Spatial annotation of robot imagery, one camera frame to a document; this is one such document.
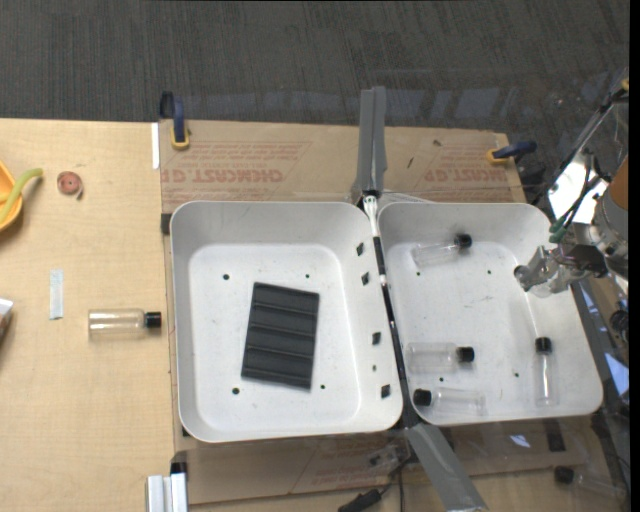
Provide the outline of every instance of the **green cable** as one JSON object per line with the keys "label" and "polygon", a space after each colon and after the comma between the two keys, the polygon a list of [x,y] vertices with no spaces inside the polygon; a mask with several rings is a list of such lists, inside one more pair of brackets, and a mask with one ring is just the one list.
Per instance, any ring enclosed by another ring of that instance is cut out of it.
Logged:
{"label": "green cable", "polygon": [[36,176],[42,176],[43,172],[44,171],[42,169],[31,169],[22,173],[22,175],[16,180],[15,185],[13,185],[11,192],[9,192],[9,195],[7,196],[7,202],[4,203],[2,210],[0,210],[0,224],[2,224],[6,220],[7,215],[9,215],[9,211],[13,207],[13,204],[16,202],[16,199],[18,199],[18,197],[20,196],[20,193],[22,192],[24,186],[27,184],[27,181],[29,181],[31,178],[35,178]]}

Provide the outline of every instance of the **white strip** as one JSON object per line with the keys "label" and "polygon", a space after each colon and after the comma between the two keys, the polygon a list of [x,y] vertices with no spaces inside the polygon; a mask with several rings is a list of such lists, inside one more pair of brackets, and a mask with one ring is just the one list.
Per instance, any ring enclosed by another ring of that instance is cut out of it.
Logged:
{"label": "white strip", "polygon": [[151,157],[153,168],[160,168],[160,126],[158,123],[151,123]]}
{"label": "white strip", "polygon": [[49,272],[49,320],[64,316],[63,283],[64,271],[61,268],[51,269]]}

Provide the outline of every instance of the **gray carpet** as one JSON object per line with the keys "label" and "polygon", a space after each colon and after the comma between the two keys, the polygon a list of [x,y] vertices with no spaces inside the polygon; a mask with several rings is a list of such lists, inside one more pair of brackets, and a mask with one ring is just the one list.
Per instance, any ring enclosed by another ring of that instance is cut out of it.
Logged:
{"label": "gray carpet", "polygon": [[629,65],[629,18],[629,0],[0,0],[0,117],[153,121],[171,90],[192,118],[357,124],[384,85],[388,125],[533,139],[539,173]]}

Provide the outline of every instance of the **clear bottle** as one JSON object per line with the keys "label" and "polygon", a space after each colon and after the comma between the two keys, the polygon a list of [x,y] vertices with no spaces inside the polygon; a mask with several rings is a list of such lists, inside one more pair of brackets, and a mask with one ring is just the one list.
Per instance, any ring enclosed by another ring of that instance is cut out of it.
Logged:
{"label": "clear bottle", "polygon": [[420,243],[411,249],[411,257],[418,268],[440,263],[456,256],[460,251],[471,247],[471,237],[461,233],[451,241]]}
{"label": "clear bottle", "polygon": [[477,390],[437,387],[433,391],[416,389],[413,403],[429,407],[434,412],[456,416],[484,416],[487,401],[484,393]]}
{"label": "clear bottle", "polygon": [[148,329],[162,326],[160,312],[146,313],[137,308],[89,310],[89,337],[140,338]]}
{"label": "clear bottle", "polygon": [[622,484],[607,481],[604,477],[593,475],[581,469],[567,466],[557,466],[554,469],[556,482],[577,487],[623,501],[627,497],[627,490]]}
{"label": "clear bottle", "polygon": [[533,365],[535,401],[538,407],[558,403],[556,362],[553,344],[549,338],[536,338],[536,356]]}
{"label": "clear bottle", "polygon": [[475,359],[473,347],[458,347],[455,343],[409,343],[406,358],[411,373],[453,371]]}

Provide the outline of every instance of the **yellow bowl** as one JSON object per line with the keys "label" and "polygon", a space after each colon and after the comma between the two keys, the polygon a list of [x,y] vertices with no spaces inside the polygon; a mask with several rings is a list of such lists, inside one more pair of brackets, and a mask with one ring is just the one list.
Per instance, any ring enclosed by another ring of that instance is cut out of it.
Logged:
{"label": "yellow bowl", "polygon": [[[0,196],[4,196],[9,192],[11,192],[15,182],[16,181],[13,179],[13,176],[11,176],[11,173],[9,172],[9,170],[5,167],[5,165],[0,160]],[[20,194],[18,196],[18,199],[16,199],[15,203],[13,203],[13,206],[11,207],[11,210],[9,210],[9,214],[7,215],[7,218],[4,219],[4,222],[0,224],[0,231],[3,231],[4,229],[8,228],[11,224],[13,224],[13,221],[15,221],[18,218],[18,215],[20,214],[21,210],[22,210],[22,194]]]}

